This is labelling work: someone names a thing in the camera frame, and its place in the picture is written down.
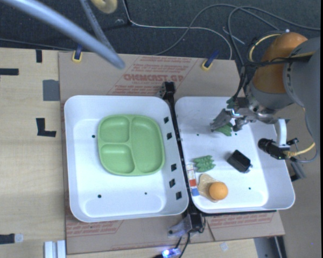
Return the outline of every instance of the green plate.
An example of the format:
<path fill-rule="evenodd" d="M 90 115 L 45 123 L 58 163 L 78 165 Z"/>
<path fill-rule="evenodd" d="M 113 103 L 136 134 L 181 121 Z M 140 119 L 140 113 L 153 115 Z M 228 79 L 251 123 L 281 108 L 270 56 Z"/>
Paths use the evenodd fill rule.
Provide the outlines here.
<path fill-rule="evenodd" d="M 113 174 L 149 175 L 164 165 L 162 133 L 149 117 L 134 114 L 105 117 L 99 123 L 97 138 L 101 163 Z"/>

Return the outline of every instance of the dark background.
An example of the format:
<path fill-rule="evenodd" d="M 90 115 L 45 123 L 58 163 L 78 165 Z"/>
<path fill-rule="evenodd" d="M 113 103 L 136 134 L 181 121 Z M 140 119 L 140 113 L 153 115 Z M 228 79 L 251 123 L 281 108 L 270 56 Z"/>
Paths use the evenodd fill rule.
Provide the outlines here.
<path fill-rule="evenodd" d="M 39 1 L 94 34 L 78 0 Z M 255 7 L 260 10 L 247 10 L 280 30 L 289 29 L 307 38 L 320 36 L 321 0 L 127 0 L 131 20 L 149 26 L 187 27 L 197 13 L 213 4 Z M 228 17 L 233 10 L 234 7 L 228 6 L 212 7 L 204 11 L 195 20 L 193 26 L 215 30 L 230 41 L 229 35 L 224 32 L 223 28 L 228 29 Z M 93 11 L 105 35 L 118 53 L 157 54 L 174 44 L 185 31 L 184 29 L 131 26 L 128 23 L 123 0 L 118 0 L 117 10 L 110 15 L 100 12 L 95 7 Z M 282 21 L 262 11 L 287 21 Z M 304 27 L 317 28 L 317 30 L 295 26 L 290 22 Z M 230 25 L 232 34 L 244 42 L 242 44 L 236 41 L 237 48 L 244 59 L 247 45 L 253 38 L 275 30 L 271 25 L 241 10 L 232 14 Z M 59 49 L 76 49 L 77 47 L 77 43 L 55 29 L 1 2 L 0 38 L 57 46 Z M 1 40 L 0 47 L 46 48 Z M 219 59 L 230 58 L 229 46 L 221 37 L 205 30 L 190 30 L 178 45 L 163 55 L 206 58 L 216 49 L 220 51 Z M 232 59 L 239 67 L 241 61 L 235 51 Z"/>

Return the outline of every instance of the cardboard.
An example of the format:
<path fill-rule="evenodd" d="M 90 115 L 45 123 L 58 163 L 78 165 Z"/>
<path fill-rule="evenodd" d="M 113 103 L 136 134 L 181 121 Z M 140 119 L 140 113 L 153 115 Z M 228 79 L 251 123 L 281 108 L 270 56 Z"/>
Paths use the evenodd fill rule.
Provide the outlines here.
<path fill-rule="evenodd" d="M 116 69 L 93 53 L 84 53 L 82 61 L 75 63 L 72 52 L 59 52 L 67 254 L 174 246 L 179 238 L 169 237 L 167 230 L 182 220 L 181 215 L 100 223 L 83 223 L 75 219 L 68 201 L 63 110 L 68 98 L 75 95 L 158 96 L 163 81 L 175 82 L 175 100 L 183 96 L 232 96 L 238 87 L 239 75 L 234 61 L 214 60 L 211 69 L 204 71 L 201 69 L 204 59 L 146 55 L 121 57 L 126 63 L 123 70 Z M 278 212 L 225 214 L 206 217 L 206 222 L 204 232 L 193 234 L 191 243 L 284 234 Z"/>

